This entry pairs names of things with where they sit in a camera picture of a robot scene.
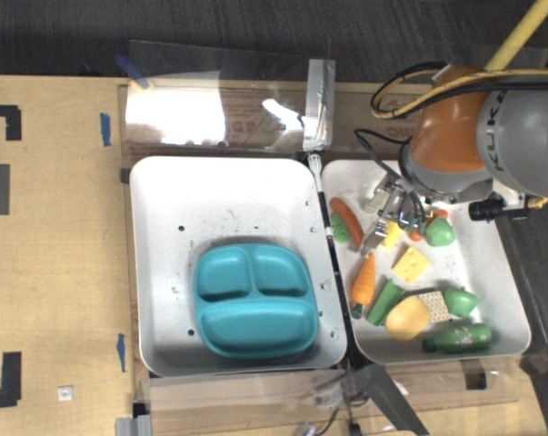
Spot green bottle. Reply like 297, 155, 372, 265
421, 322, 493, 355

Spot small orange toy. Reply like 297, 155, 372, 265
408, 208, 450, 243

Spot blue divided plate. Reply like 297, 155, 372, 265
192, 243, 321, 361

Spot yellow block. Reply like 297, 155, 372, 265
381, 220, 403, 250

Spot yellow cheese wedge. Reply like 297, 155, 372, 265
391, 244, 433, 286

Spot beige waffle biscuit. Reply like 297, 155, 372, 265
417, 290, 453, 324

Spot orange carrot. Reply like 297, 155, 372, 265
349, 252, 377, 321

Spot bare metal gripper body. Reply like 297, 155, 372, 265
371, 173, 425, 229

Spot orange red sausage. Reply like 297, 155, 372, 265
328, 197, 365, 248

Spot green cucumber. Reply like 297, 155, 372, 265
365, 278, 407, 327

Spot green broccoli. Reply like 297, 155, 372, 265
329, 213, 352, 245

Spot yellow bread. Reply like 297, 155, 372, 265
384, 294, 432, 343

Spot white plastic tray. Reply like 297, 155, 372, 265
320, 158, 533, 366
128, 154, 349, 378

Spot black cylinder on white bracket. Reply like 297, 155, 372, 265
467, 187, 539, 223

